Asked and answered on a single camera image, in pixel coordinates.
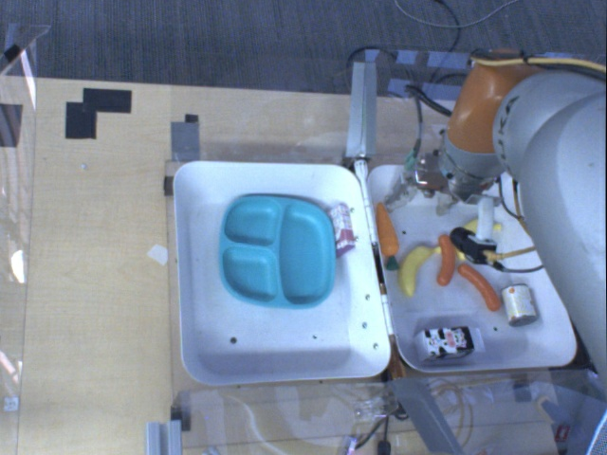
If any orange sausage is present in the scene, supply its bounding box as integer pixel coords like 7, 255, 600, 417
435, 233, 458, 288
456, 263, 503, 313

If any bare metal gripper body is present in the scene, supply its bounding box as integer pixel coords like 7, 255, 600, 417
413, 152, 452, 198

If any white plastic tray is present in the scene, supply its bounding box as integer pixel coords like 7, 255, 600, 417
172, 160, 393, 388
367, 163, 579, 374

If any blue divided plate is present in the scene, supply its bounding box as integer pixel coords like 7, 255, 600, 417
218, 193, 340, 310

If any purple and white carton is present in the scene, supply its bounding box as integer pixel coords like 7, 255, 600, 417
328, 201, 359, 258

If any black cylinder on white bracket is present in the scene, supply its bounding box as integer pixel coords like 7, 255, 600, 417
449, 196, 500, 267

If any black and white cow carton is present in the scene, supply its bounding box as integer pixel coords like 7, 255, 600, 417
416, 325, 486, 364

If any orange carrot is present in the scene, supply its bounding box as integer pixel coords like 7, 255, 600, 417
375, 201, 401, 272

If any thin black and white rod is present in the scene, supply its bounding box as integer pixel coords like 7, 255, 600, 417
353, 157, 395, 350

